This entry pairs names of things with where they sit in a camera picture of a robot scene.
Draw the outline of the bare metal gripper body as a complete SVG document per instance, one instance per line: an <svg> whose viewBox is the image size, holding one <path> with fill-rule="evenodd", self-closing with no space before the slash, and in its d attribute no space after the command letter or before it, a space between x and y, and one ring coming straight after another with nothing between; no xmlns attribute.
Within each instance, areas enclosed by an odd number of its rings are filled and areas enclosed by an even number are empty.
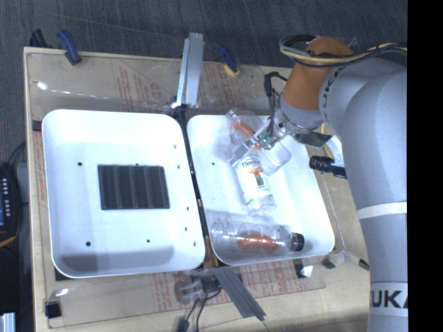
<svg viewBox="0 0 443 332"><path fill-rule="evenodd" d="M250 131L247 131L247 144L258 150L270 150L286 136L293 134L271 116L253 116L247 122Z"/></svg>

